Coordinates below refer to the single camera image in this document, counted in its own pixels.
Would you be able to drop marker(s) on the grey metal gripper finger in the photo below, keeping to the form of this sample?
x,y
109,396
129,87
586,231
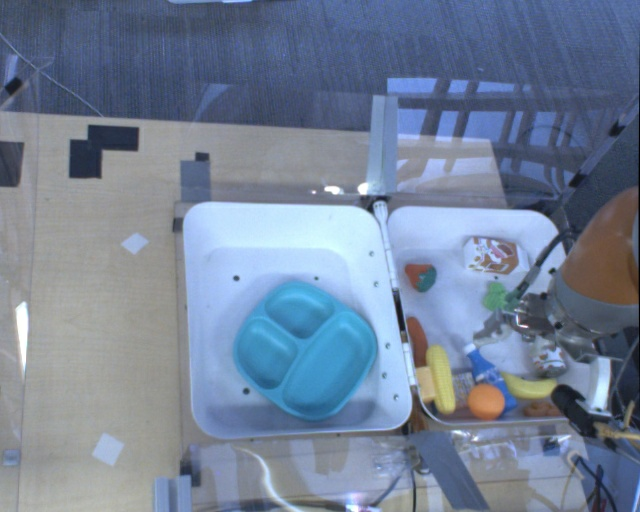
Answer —
x,y
497,318
492,338

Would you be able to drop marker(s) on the yellow banana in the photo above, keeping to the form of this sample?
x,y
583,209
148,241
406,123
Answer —
x,y
530,387

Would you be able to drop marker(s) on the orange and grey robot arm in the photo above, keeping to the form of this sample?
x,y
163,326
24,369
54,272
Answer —
x,y
605,255

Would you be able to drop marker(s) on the yellow block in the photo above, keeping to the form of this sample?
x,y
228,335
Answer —
x,y
425,385

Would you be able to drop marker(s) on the white plastic tray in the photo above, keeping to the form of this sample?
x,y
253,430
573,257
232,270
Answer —
x,y
225,320
450,235

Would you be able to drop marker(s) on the orange ball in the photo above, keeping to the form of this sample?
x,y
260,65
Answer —
x,y
486,401

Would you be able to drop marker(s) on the yellow corn cob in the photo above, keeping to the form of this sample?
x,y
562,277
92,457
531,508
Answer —
x,y
442,380

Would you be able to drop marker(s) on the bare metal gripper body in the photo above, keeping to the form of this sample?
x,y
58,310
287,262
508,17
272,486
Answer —
x,y
542,317

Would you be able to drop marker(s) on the thin black and white rod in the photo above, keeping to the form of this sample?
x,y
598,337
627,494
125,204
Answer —
x,y
387,250

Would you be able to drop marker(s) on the small white and brown can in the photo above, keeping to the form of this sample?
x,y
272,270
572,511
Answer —
x,y
549,361

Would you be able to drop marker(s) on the white and brown carton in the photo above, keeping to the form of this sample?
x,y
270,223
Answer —
x,y
492,256

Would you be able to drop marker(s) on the blue and white bottle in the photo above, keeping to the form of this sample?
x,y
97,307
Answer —
x,y
485,370

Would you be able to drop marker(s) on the black cylinder on white bracket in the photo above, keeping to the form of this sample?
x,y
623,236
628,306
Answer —
x,y
575,402

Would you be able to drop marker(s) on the red and green strawberry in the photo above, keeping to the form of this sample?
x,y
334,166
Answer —
x,y
419,276

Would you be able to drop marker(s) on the brown sausage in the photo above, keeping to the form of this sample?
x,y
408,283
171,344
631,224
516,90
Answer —
x,y
416,340

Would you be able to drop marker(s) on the green broccoli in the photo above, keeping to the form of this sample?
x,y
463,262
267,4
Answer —
x,y
495,297

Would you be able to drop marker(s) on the blue divided plate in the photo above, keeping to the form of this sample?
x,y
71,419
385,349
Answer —
x,y
310,360

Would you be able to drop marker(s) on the brown pretzel biscuit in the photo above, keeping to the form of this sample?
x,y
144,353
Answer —
x,y
540,410

